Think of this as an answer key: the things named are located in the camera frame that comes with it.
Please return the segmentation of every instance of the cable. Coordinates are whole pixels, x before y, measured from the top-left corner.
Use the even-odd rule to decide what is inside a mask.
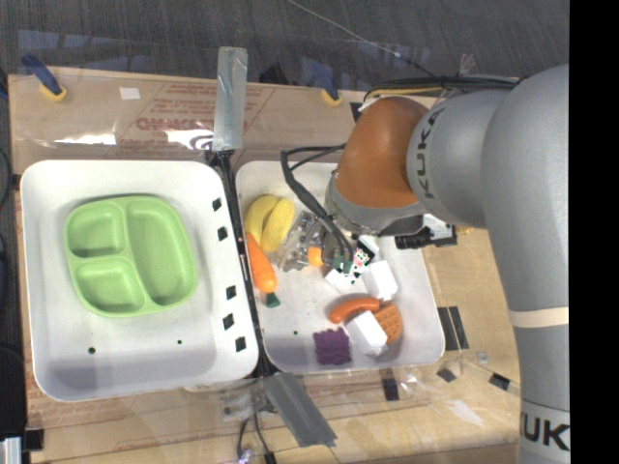
[[[255,432],[262,443],[262,448],[264,448],[264,453],[272,453],[267,446],[267,443],[264,441],[264,437],[262,436],[262,432],[260,431],[260,425],[258,424],[258,413],[253,413],[253,424],[255,426]]]
[[[243,422],[241,423],[241,430],[239,431],[239,440],[236,443],[236,454],[239,457],[239,459],[241,459],[241,457],[243,456],[243,434],[245,433],[245,428],[247,427],[248,422],[250,422],[250,418],[243,420]]]
[[[243,435],[245,434],[245,430],[248,426],[248,423],[250,422],[250,419],[251,417],[246,418],[245,420],[243,420],[243,422],[241,422],[241,429],[239,431],[239,439],[236,444],[236,454],[239,457],[239,460],[243,456]],[[260,439],[260,443],[262,444],[262,448],[264,450],[264,460],[267,462],[267,464],[275,464],[276,463],[275,455],[269,449],[269,446],[267,445],[266,441],[264,440],[264,437],[262,436],[262,432],[260,431],[260,424],[258,422],[257,412],[253,413],[253,425],[255,426],[256,435],[258,435],[258,438]]]
[[[320,157],[324,157],[329,153],[342,150],[344,146],[345,143],[338,146],[306,146],[288,151],[282,151],[280,153],[280,162],[281,170],[283,172],[283,178],[285,179],[288,186],[294,191],[294,193],[301,200],[301,202],[305,204],[306,207],[318,217],[320,223],[336,237],[339,244],[339,252],[341,255],[343,255],[344,272],[348,273],[349,268],[352,267],[352,260],[354,256],[352,246],[350,245],[350,243],[348,243],[348,240],[345,238],[341,230],[339,230],[338,226],[333,222],[331,216],[327,213],[327,211],[316,200],[316,198],[313,197],[313,195],[300,182],[295,179],[292,173],[295,168],[298,168],[304,163],[307,163],[310,160],[316,160]],[[292,167],[289,166],[288,157],[290,155],[312,151],[319,153],[307,157],[306,159],[302,159],[301,161],[298,161]]]
[[[467,89],[514,89],[522,79],[498,75],[441,75],[435,77],[416,77],[394,79],[376,84],[369,90],[364,102],[381,95],[397,93],[400,95],[422,95],[457,88]]]

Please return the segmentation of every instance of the white sticker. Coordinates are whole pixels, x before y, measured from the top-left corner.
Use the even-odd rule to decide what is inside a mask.
[[[139,89],[137,88],[120,88],[120,97],[123,100],[140,100]]]

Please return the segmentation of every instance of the blue clamp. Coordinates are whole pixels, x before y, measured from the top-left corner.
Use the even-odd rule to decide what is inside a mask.
[[[24,55],[21,57],[21,63],[40,80],[40,89],[48,98],[60,102],[67,96],[67,90],[58,83],[47,66],[37,57]]]
[[[330,106],[338,106],[341,103],[341,96],[331,70],[314,62],[311,72],[323,88],[320,92],[322,99]]]
[[[9,82],[7,73],[0,67],[0,98],[3,100],[9,100]]]

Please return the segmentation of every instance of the toy carrot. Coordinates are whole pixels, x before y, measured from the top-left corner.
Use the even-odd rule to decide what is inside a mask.
[[[254,285],[260,292],[267,295],[267,307],[280,305],[280,300],[275,295],[275,290],[278,288],[278,279],[269,258],[267,258],[267,255],[260,248],[252,234],[246,233],[245,238],[248,245],[251,277],[253,278]]]

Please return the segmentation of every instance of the banana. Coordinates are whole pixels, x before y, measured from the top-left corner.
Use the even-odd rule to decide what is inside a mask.
[[[262,240],[262,228],[280,199],[273,194],[259,196],[250,204],[245,216],[245,230],[253,235],[260,245]]]
[[[260,247],[264,252],[274,252],[288,235],[294,220],[294,203],[282,198],[275,205],[262,230]]]

